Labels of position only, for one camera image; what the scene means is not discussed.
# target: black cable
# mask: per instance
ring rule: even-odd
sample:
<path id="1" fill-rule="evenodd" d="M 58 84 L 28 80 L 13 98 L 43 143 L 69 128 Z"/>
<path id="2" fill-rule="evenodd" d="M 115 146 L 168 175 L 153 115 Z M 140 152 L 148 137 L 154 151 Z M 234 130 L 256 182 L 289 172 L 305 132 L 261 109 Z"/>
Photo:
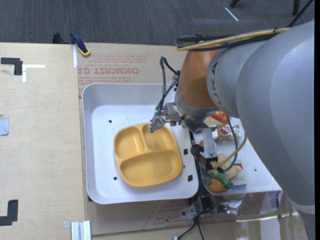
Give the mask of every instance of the black cable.
<path id="1" fill-rule="evenodd" d="M 279 195 L 281 194 L 281 191 L 278 191 L 275 194 L 275 204 L 276 204 L 276 208 L 279 209 L 280 208 L 280 200 L 279 200 Z"/>
<path id="2" fill-rule="evenodd" d="M 220 50 L 224 48 L 231 48 L 231 47 L 236 47 L 240 45 L 245 45 L 253 42 L 259 42 L 259 41 L 264 41 L 264 40 L 269 40 L 270 38 L 274 37 L 274 34 L 268 34 L 268 35 L 262 35 L 262 36 L 257 36 L 257 37 L 252 37 L 250 39 L 245 39 L 245 40 L 240 40 L 240 41 L 235 41 L 235 42 L 229 42 L 223 45 L 215 46 L 215 47 L 210 47 L 210 48 L 200 48 L 200 49 L 191 49 L 189 51 L 192 52 L 206 52 L 206 51 L 213 51 L 213 50 Z"/>
<path id="3" fill-rule="evenodd" d="M 186 35 L 178 37 L 176 40 L 174 40 L 174 45 L 177 47 L 186 47 L 189 46 L 189 44 L 185 44 L 186 42 L 200 42 L 200 41 L 209 41 L 209 40 L 217 40 L 222 38 L 229 38 L 234 35 L 228 34 L 228 35 L 210 35 L 210 36 L 197 36 L 197 35 Z"/>
<path id="4" fill-rule="evenodd" d="M 228 124 L 229 124 L 229 126 L 230 126 L 230 128 L 231 128 L 231 132 L 232 132 L 232 135 L 233 135 L 233 138 L 234 138 L 235 149 L 237 150 L 237 148 L 238 148 L 237 136 L 236 136 L 235 131 L 234 131 L 232 125 L 231 125 L 229 116 L 228 116 L 227 114 L 225 114 L 225 115 L 226 115 L 226 119 L 228 120 Z M 221 168 L 220 168 L 220 169 L 218 168 L 218 172 L 219 172 L 219 173 L 225 173 L 225 172 L 229 171 L 229 170 L 231 169 L 231 167 L 235 165 L 236 160 L 237 160 L 237 156 L 238 156 L 238 152 L 235 153 L 235 155 L 234 155 L 234 157 L 233 157 L 233 161 L 232 161 L 232 163 L 229 165 L 229 167 L 228 167 L 227 169 L 224 169 L 224 170 L 221 169 Z"/>
<path id="5" fill-rule="evenodd" d="M 159 109 L 161 109 L 164 106 L 164 102 L 165 102 L 165 98 L 167 96 L 167 94 L 169 93 L 169 91 L 178 84 L 179 82 L 179 76 L 180 76 L 180 71 L 176 71 L 174 70 L 169 63 L 167 62 L 167 59 L 165 57 L 161 57 L 160 58 L 160 66 L 162 69 L 162 77 L 163 77 L 163 93 L 162 93 L 162 98 L 159 102 Z M 169 86 L 168 90 L 166 90 L 166 71 L 165 71 L 165 66 L 164 64 L 174 73 L 177 75 L 177 79 L 176 79 L 176 84 L 172 84 Z"/>
<path id="6" fill-rule="evenodd" d="M 190 141 L 191 141 L 191 146 L 194 146 L 195 143 L 195 137 L 194 134 L 192 133 L 192 131 L 189 130 L 189 136 L 190 136 Z"/>
<path id="7" fill-rule="evenodd" d="M 278 28 L 278 27 L 275 27 L 275 28 L 273 29 L 273 36 L 275 36 L 275 35 L 277 34 L 277 33 L 276 33 L 277 28 Z"/>
<path id="8" fill-rule="evenodd" d="M 185 234 L 187 234 L 188 232 L 190 232 L 190 231 L 196 226 L 196 224 L 197 224 L 196 218 L 197 218 L 197 217 L 195 217 L 195 218 L 193 219 L 193 225 L 192 225 L 186 232 L 184 232 L 183 234 L 181 234 L 180 236 L 178 236 L 178 240 L 180 240 Z"/>
<path id="9" fill-rule="evenodd" d="M 178 73 L 178 71 L 174 70 L 169 63 L 167 62 L 167 59 L 165 57 L 161 57 L 161 60 L 164 62 L 164 64 L 177 76 L 180 75 L 180 73 Z"/>
<path id="10" fill-rule="evenodd" d="M 205 240 L 204 235 L 202 234 L 202 231 L 201 231 L 201 227 L 200 227 L 199 220 L 197 220 L 196 223 L 198 224 L 198 229 L 199 229 L 199 232 L 200 232 L 200 235 L 201 235 L 201 239 L 202 239 L 202 240 Z"/>
<path id="11" fill-rule="evenodd" d="M 161 57 L 160 59 L 160 66 L 162 69 L 162 78 L 163 78 L 163 92 L 162 92 L 162 98 L 160 100 L 160 109 L 163 107 L 164 102 L 165 102 L 165 97 L 166 97 L 166 71 L 165 71 L 165 66 L 164 66 L 164 59 L 165 57 Z"/>
<path id="12" fill-rule="evenodd" d="M 193 225 L 186 231 L 184 232 L 183 234 L 181 234 L 180 236 L 178 236 L 178 240 L 180 240 L 185 234 L 187 234 L 188 232 L 190 232 L 196 225 L 198 225 L 198 228 L 199 228 L 199 231 L 200 231 L 200 234 L 201 234 L 201 237 L 202 237 L 202 240 L 205 240 L 204 239 L 204 236 L 202 234 L 202 231 L 201 231 L 201 228 L 200 228 L 200 224 L 199 224 L 199 219 L 200 219 L 200 215 L 202 214 L 202 212 L 200 212 L 197 216 L 195 216 L 193 218 Z"/>

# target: yellow divided plate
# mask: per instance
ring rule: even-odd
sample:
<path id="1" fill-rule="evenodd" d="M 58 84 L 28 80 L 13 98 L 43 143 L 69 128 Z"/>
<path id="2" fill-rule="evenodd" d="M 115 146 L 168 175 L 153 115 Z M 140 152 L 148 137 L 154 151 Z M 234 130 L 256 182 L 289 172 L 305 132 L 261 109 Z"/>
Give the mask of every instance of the yellow divided plate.
<path id="1" fill-rule="evenodd" d="M 115 161 L 123 180 L 133 187 L 148 187 L 176 178 L 183 167 L 180 149 L 163 126 L 153 133 L 149 123 L 119 130 L 113 139 Z"/>

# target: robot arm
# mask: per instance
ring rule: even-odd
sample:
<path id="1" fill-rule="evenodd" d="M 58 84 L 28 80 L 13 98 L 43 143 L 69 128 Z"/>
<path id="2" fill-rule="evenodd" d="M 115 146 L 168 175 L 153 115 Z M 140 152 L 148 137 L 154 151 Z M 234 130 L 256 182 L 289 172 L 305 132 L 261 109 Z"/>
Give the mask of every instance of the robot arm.
<path id="1" fill-rule="evenodd" d="M 203 134 L 205 157 L 212 143 L 204 119 L 217 110 L 239 118 L 254 150 L 304 220 L 310 240 L 316 235 L 314 47 L 311 21 L 269 40 L 218 52 L 189 51 L 175 101 L 166 104 L 179 123 Z M 168 110 L 162 112 L 155 116 L 160 121 L 168 117 Z"/>

